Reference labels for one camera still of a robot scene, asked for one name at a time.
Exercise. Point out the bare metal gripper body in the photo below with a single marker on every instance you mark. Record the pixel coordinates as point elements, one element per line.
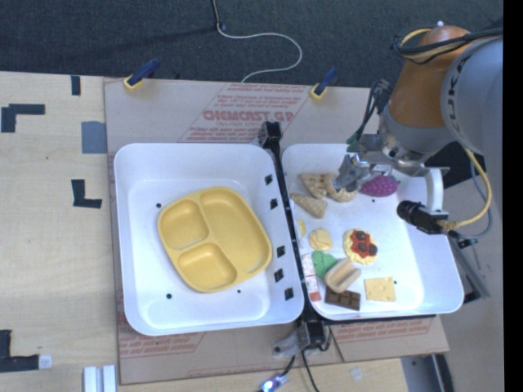
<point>399,159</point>

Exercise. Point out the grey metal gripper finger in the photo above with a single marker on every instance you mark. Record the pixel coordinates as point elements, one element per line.
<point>362,173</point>
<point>347,174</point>

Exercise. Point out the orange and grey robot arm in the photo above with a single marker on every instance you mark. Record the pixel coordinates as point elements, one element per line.
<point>425,96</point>

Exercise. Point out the purple toy grapes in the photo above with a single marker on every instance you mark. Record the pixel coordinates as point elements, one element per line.
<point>381,186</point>

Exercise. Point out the toy pizza slice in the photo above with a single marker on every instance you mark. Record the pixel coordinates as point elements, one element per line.
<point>314,183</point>

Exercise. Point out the tan toy pie slice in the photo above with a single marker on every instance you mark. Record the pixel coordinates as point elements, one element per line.
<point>312,206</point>

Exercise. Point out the small yellow toy piece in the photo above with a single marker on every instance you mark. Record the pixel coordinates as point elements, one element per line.
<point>302,227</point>

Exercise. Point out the pale yellow toy crisps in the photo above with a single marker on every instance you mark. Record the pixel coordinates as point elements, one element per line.
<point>320,239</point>

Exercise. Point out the toy spaghetti with meatballs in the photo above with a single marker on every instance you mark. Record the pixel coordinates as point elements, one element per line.
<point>360,246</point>

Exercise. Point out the thin black rod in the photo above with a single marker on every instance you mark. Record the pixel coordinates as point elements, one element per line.
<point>292,235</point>

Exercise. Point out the green toy lettuce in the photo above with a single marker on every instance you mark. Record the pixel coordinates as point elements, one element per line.
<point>322,261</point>

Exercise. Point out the white plastic tray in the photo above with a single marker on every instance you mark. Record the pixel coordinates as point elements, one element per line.
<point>412,259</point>
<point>143,235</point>

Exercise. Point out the toy hot dog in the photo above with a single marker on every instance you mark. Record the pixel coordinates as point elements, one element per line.
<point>342,277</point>

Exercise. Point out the white and orange packet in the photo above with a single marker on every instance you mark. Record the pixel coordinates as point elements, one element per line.
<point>311,280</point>

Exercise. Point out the yellow toy cheese slice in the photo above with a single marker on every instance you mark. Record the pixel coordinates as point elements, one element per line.
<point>380,289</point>

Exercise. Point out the brown toy chocolate bar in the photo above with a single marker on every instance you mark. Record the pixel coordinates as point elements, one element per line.
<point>343,299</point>

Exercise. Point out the yellow divided plate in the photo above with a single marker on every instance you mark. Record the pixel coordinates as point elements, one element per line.
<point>229,219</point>

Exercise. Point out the brown cardboard board, red print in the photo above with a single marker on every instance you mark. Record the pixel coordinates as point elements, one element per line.
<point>171,108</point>

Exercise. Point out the black cylinder on white bracket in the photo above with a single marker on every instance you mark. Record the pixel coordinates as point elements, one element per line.
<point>418,215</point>

